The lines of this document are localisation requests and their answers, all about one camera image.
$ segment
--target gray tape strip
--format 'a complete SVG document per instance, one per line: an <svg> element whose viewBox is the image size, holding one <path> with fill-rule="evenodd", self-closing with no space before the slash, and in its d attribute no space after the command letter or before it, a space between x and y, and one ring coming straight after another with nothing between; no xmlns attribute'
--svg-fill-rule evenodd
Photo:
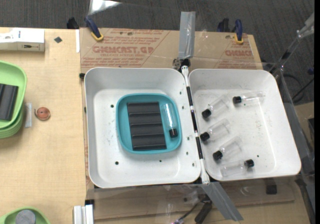
<svg viewBox="0 0 320 224"><path fill-rule="evenodd" d="M180 17L179 54L180 60L194 56L195 49L196 12L182 11Z"/></svg>
<svg viewBox="0 0 320 224"><path fill-rule="evenodd" d="M201 187L226 220L244 220L219 182L203 184Z"/></svg>

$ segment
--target stack of green containers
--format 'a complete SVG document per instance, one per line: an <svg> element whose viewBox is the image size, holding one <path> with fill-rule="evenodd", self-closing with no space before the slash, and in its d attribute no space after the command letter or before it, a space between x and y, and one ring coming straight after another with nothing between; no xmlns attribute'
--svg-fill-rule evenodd
<svg viewBox="0 0 320 224"><path fill-rule="evenodd" d="M0 60L0 84L17 87L13 113L10 120L0 119L0 139L8 138L16 134L24 119L24 97L27 87L25 71L12 63Z"/></svg>

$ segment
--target small black square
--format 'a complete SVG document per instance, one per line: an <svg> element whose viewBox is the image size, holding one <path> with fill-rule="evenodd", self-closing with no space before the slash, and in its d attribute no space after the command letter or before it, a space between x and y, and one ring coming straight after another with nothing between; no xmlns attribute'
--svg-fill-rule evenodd
<svg viewBox="0 0 320 224"><path fill-rule="evenodd" d="M57 38L54 39L54 41L56 41L59 44L60 42L62 42L62 39L58 36Z"/></svg>

